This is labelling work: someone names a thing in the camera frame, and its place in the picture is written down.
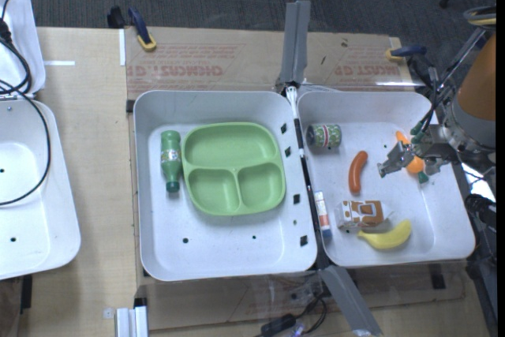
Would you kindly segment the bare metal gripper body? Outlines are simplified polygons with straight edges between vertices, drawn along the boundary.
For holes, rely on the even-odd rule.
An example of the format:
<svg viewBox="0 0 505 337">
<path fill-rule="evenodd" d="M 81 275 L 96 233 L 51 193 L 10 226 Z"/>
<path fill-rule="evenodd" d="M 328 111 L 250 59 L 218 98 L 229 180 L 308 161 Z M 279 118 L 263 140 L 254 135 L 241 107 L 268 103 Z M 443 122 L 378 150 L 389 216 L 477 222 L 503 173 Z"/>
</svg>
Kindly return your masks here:
<svg viewBox="0 0 505 337">
<path fill-rule="evenodd" d="M 411 143 L 416 156 L 424 161 L 424 172 L 428 176 L 439 173 L 442 166 L 460 163 L 458 153 L 440 124 L 430 124 L 427 129 L 420 130 L 412 137 Z"/>
</svg>

